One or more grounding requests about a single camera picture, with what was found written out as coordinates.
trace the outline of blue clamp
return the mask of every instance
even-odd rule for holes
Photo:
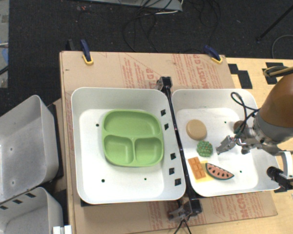
[[[85,63],[87,65],[92,65],[93,64],[93,59],[90,55],[90,50],[89,50],[89,46],[88,46],[88,43],[85,39],[81,39],[80,40],[80,45],[82,47],[82,50],[83,50],[83,59],[85,61]]]
[[[205,45],[203,48],[203,53],[209,55],[211,59],[218,64],[222,63],[223,61],[221,57],[219,56],[219,54],[217,53],[217,51],[214,50],[212,47]]]

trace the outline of white tray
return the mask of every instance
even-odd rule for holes
[[[279,188],[266,174],[270,166],[279,167],[276,157],[258,149],[251,149],[249,154],[243,155],[241,147],[237,145],[232,150],[217,154],[216,147],[220,146],[221,141],[228,135],[234,136],[234,123],[244,119],[243,107],[232,100],[231,92],[239,93],[247,106],[257,108],[251,93],[243,89],[184,89],[177,90],[172,95],[185,158],[196,156],[203,165],[208,162],[234,174],[234,177],[228,180],[196,180],[187,161],[191,185],[201,196],[250,193]],[[204,140],[213,145],[212,156],[199,156],[196,151],[198,141],[187,135],[186,124],[192,119],[198,119],[206,125],[208,134]],[[252,123],[251,117],[247,124],[252,126]]]
[[[74,91],[71,103],[77,190],[83,201],[89,204],[160,201],[176,200],[184,195],[186,185],[181,157],[169,103],[162,92],[79,88]],[[105,113],[113,109],[146,111],[159,119],[164,135],[161,162],[151,167],[121,167],[106,160],[101,123]]]
[[[0,234],[50,234],[63,226],[60,204],[37,187],[0,205]]]
[[[54,118],[38,96],[0,117],[0,203],[50,181],[58,168]]]

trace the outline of green plate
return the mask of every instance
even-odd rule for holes
[[[164,155],[163,131],[151,113],[115,109],[103,119],[102,143],[107,160],[119,166],[143,167]]]

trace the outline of table surface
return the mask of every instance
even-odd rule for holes
[[[247,89],[254,96],[257,106],[260,107],[270,90],[274,87],[274,85],[269,85],[266,82],[265,77],[262,74],[262,68],[265,68],[266,63],[283,63],[285,66],[293,66],[293,60],[281,60],[281,59],[251,59],[251,58],[227,58],[228,64],[236,64],[240,71],[247,71],[250,80],[252,83],[252,89]],[[241,83],[238,75],[231,75],[234,86],[236,88],[241,88]],[[62,94],[65,93],[65,87],[62,83]],[[66,117],[66,112],[63,109],[63,119]],[[68,138],[64,136],[65,146],[68,146]],[[293,150],[293,138],[280,144],[279,147],[281,149]],[[282,161],[278,157],[278,162],[280,164],[280,168],[282,169]],[[67,174],[65,177],[67,178],[67,192],[68,192],[68,211],[69,211],[69,220],[74,220],[73,213],[73,202],[72,202],[72,191],[70,188],[70,176],[71,174],[69,169],[66,169]],[[266,233],[274,233],[274,234],[283,234],[283,233],[291,233],[293,234],[293,190],[283,192],[283,193],[275,193],[271,192],[272,198],[275,203],[275,207],[277,209],[278,215],[270,216],[270,217],[262,217],[262,218],[253,218],[247,220],[239,220],[233,222],[223,222],[217,224],[208,224],[208,225],[198,225],[191,226],[190,230],[194,233],[200,234],[211,234],[216,233],[221,230],[222,234],[231,234],[231,233],[244,233],[244,234],[253,234],[257,232],[259,234]],[[175,232],[175,229],[170,230],[159,230],[147,232],[149,234],[172,234]],[[178,233],[188,233],[186,228],[181,228]]]

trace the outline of orange toy food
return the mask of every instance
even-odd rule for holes
[[[188,162],[196,179],[206,177],[206,174],[198,157],[189,158]]]

